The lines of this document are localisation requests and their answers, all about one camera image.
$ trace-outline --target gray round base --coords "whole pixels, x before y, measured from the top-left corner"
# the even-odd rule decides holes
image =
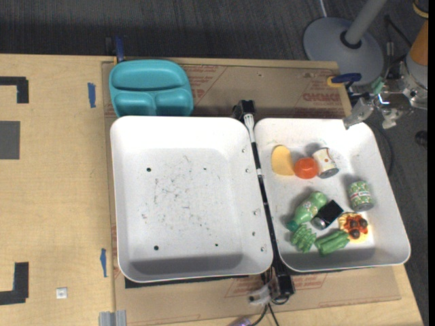
[[[378,78],[383,68],[383,53],[369,33],[361,39],[361,46],[352,49],[345,46],[340,35],[351,26],[342,18],[321,18],[312,22],[304,33],[304,49],[309,60],[333,60],[341,73],[360,73],[356,85],[366,85]]]

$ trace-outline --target white tray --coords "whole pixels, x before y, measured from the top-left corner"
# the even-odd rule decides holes
[[[409,258],[408,237],[375,136],[367,125],[357,124],[346,130],[342,120],[265,119],[256,124],[255,136],[279,252],[289,268],[314,272],[391,266],[402,264]],[[340,171],[327,179],[303,180],[296,176],[277,175],[271,168],[271,153],[277,145],[285,145],[294,162],[310,156],[320,147],[329,147]],[[346,188],[359,179],[369,183],[375,199],[373,209],[361,212],[370,226],[368,240],[360,244],[350,242],[343,250],[326,257],[321,257],[314,245],[308,253],[297,251],[290,244],[290,232],[285,227],[294,209],[312,191],[321,191],[343,210],[352,211]],[[323,231],[308,226],[320,237],[336,230],[336,222]]]
[[[259,274],[273,252],[249,135],[230,118],[111,127],[118,261],[138,283]]]

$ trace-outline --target teal divided plate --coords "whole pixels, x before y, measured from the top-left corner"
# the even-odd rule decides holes
[[[118,63],[110,72],[109,89],[118,117],[189,116],[193,111],[188,76],[170,60]]]

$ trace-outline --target metal rod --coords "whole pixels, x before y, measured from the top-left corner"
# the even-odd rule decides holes
[[[346,32],[345,40],[351,45],[358,44],[386,2],[387,0],[367,0]]]

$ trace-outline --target wooden tabletop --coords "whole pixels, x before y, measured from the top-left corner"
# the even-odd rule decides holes
[[[0,121],[20,122],[19,159],[0,160],[0,291],[12,290],[15,263],[29,263],[29,296],[0,305],[0,325],[98,325],[100,312],[116,310],[101,89],[101,65],[112,60],[0,55],[0,76],[29,81],[29,103],[17,103],[14,86],[0,86]],[[422,325],[404,266],[394,267],[394,275],[401,300],[278,312],[277,319],[281,325]],[[56,298],[63,287],[68,297]],[[272,318],[262,325],[273,325]]]

